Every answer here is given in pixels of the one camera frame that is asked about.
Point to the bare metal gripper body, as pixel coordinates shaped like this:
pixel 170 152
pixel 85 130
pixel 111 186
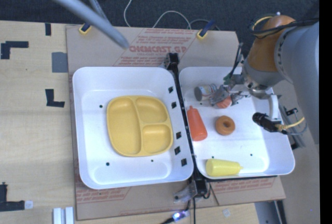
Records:
pixel 252 87

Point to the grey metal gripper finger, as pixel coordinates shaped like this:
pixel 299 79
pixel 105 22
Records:
pixel 217 95
pixel 235 98

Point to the orange carrot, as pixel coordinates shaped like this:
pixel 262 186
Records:
pixel 224 102

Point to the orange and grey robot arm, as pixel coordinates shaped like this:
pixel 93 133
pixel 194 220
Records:
pixel 293 57

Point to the small white can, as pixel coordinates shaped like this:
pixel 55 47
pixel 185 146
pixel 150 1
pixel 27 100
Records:
pixel 203 90

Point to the brown doughnut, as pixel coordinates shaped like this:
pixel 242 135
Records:
pixel 220 128

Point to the orange bottle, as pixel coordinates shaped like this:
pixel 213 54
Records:
pixel 197 124

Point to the white plastic tray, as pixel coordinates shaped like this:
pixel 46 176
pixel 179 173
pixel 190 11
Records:
pixel 246 145
pixel 90 124

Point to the yellow bottle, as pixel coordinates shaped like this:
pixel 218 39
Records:
pixel 220 167

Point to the brown cardboard board, red print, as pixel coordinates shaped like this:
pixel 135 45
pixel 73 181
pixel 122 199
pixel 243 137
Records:
pixel 153 44

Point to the yellow divided plate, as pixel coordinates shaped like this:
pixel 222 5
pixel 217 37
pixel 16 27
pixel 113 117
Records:
pixel 129 124

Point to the black cylinder on white bracket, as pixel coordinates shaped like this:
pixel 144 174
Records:
pixel 265 121

